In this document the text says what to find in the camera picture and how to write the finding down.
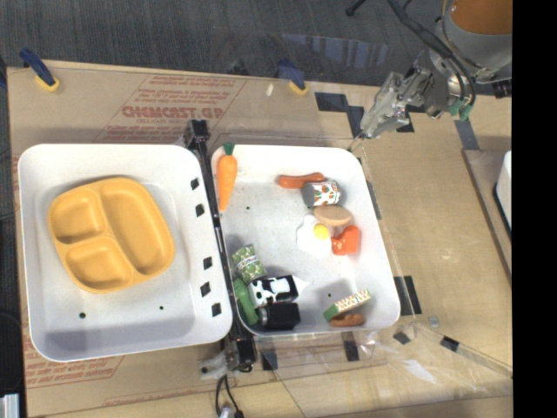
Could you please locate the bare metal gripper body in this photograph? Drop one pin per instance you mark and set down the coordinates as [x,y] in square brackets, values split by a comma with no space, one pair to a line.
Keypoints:
[415,87]

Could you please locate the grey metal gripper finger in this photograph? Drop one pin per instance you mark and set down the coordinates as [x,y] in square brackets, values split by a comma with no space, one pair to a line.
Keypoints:
[396,118]
[374,116]

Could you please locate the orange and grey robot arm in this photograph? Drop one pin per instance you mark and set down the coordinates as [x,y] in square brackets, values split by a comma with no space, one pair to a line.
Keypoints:
[481,2]

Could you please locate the white can with orange print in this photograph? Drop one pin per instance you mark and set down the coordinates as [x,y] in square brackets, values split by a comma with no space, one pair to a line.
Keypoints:
[324,193]

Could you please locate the orange sausage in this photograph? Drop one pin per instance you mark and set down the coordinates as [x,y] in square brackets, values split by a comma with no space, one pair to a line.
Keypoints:
[296,181]

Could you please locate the tan round biscuit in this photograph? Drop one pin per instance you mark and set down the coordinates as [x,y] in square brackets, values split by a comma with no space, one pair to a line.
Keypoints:
[333,216]

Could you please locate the orange-red carton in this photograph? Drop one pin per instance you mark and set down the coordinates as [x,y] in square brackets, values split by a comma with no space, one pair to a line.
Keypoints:
[347,241]

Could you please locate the white fried egg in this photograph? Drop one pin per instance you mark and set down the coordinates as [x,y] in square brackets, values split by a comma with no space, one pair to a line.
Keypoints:
[313,242]

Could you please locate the orange carrot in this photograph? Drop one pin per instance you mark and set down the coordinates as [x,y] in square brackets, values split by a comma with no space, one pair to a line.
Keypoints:
[226,177]

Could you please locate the white plastic tray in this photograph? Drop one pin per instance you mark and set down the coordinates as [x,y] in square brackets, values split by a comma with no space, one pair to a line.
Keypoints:
[270,242]
[130,329]

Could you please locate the green patterned packet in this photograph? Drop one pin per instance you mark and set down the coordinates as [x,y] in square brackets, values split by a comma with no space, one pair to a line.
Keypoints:
[348,303]

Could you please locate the thin black rod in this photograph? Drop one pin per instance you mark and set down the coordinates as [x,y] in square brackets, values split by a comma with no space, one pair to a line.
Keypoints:
[213,216]

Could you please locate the black and white milk carton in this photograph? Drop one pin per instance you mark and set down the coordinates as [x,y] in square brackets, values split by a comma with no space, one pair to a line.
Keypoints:
[274,290]

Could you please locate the brown bread piece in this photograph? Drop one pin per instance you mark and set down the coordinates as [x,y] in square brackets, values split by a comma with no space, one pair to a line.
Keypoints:
[348,320]

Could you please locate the black can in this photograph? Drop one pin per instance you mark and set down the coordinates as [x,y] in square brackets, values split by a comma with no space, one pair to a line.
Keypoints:
[283,316]

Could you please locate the orange divided plate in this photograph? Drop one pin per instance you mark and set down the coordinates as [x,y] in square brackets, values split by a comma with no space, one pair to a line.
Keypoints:
[126,224]

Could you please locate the brown cardboard board red print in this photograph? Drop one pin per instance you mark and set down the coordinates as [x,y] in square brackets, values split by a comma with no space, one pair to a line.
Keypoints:
[78,103]

